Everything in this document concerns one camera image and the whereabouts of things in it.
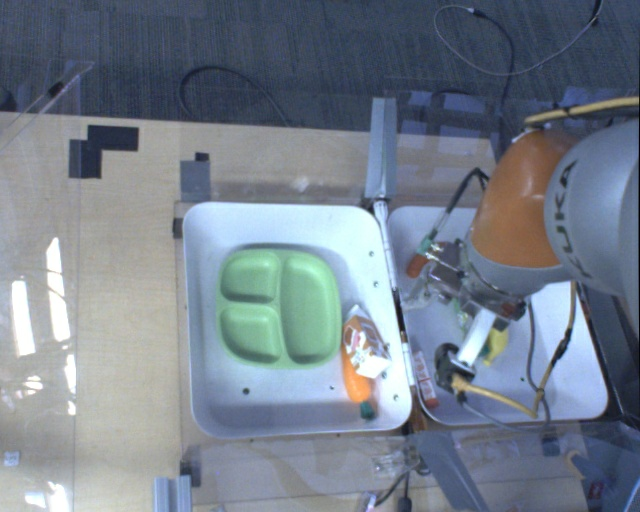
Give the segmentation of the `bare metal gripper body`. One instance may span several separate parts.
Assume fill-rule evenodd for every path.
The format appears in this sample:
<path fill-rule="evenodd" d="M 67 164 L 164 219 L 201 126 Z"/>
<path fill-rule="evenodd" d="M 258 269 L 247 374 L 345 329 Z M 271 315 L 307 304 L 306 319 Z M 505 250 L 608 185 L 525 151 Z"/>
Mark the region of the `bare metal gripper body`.
<path fill-rule="evenodd" d="M 475 317 L 487 311 L 498 321 L 516 321 L 525 314 L 525 299 L 486 281 L 469 260 L 461 240 L 434 242 L 426 256 L 430 287 L 447 300 L 455 299 L 463 313 Z"/>

